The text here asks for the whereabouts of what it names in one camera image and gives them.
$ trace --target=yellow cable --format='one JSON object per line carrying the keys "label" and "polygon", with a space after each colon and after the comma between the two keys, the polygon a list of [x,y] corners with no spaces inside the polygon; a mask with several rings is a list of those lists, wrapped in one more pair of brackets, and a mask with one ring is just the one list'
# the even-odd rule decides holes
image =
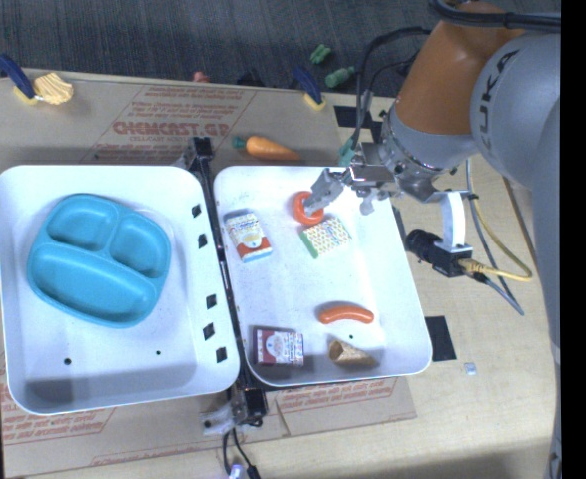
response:
{"label": "yellow cable", "polygon": [[507,271],[502,271],[501,269],[496,269],[491,266],[487,266],[485,264],[481,264],[477,260],[474,259],[460,259],[459,266],[461,266],[466,273],[492,273],[497,276],[503,276],[505,278],[510,278],[512,280],[518,280],[521,282],[529,282],[532,279],[532,270],[526,266],[523,261],[521,261],[514,253],[512,253],[505,244],[499,239],[496,233],[492,230],[492,227],[488,224],[485,216],[483,215],[483,211],[479,205],[478,200],[474,200],[474,208],[476,210],[476,215],[478,216],[481,224],[485,228],[485,231],[490,235],[492,240],[497,244],[503,253],[505,253],[508,257],[510,257],[523,271],[525,272],[524,275],[518,275],[515,273],[509,273]]}

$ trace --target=brown cylinder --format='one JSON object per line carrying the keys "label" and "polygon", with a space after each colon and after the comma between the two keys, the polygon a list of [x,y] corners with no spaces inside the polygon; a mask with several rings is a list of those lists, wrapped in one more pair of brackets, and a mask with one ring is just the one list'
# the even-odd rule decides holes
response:
{"label": "brown cylinder", "polygon": [[[459,10],[502,13],[485,2]],[[395,103],[406,126],[438,135],[470,133],[470,98],[488,59],[522,30],[460,26],[439,22],[423,44]]]}

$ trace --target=blue plate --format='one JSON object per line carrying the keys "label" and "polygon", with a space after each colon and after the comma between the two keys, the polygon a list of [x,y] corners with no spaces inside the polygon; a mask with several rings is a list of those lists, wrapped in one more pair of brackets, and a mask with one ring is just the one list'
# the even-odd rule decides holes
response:
{"label": "blue plate", "polygon": [[90,194],[60,202],[31,247],[27,277],[47,303],[76,317],[125,328],[160,297],[171,244],[152,220]]}

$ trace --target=cardboard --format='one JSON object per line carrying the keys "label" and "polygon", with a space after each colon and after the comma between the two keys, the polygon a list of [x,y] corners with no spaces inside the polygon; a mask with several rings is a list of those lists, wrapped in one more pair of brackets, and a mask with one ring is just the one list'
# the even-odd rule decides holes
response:
{"label": "cardboard", "polygon": [[[333,164],[342,144],[330,105],[318,112],[298,91],[59,74],[75,93],[60,106],[25,105],[10,80],[0,79],[0,173],[24,164],[170,165],[190,136],[211,137],[213,174],[230,164],[262,164],[231,147],[234,135],[277,140],[301,154],[301,165]],[[199,414],[222,406],[224,393],[55,416],[21,410],[7,388],[2,327],[0,308],[7,478],[221,446],[221,435],[204,436]],[[246,431],[246,441],[416,417],[407,382],[399,377],[272,391],[267,398],[264,425]]]}

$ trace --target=white tray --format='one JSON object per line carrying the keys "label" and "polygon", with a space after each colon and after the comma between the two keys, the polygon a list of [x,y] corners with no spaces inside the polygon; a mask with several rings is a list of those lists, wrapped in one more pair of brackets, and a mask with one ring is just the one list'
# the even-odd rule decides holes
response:
{"label": "white tray", "polygon": [[[27,257],[41,223],[76,193],[140,211],[169,236],[166,284],[136,326],[112,328],[73,317],[28,285]],[[200,235],[206,237],[203,247]],[[201,395],[237,379],[239,354],[202,188],[182,169],[20,166],[2,173],[0,295],[8,386],[27,411],[54,414]],[[210,307],[209,296],[215,297]]]}
{"label": "white tray", "polygon": [[[363,216],[356,194],[345,189],[325,210],[339,217],[352,242],[317,259],[298,236],[304,226],[293,218],[291,199],[309,190],[322,168],[228,167],[214,181],[214,193],[247,360],[257,379],[290,387],[423,371],[432,345],[407,257],[389,200],[375,202]],[[224,216],[250,209],[258,217],[273,253],[242,262],[224,229]],[[372,324],[343,320],[323,325],[317,312],[336,301],[363,306]],[[255,327],[303,334],[303,367],[255,365]],[[343,368],[328,358],[334,338],[373,355],[378,366]]]}

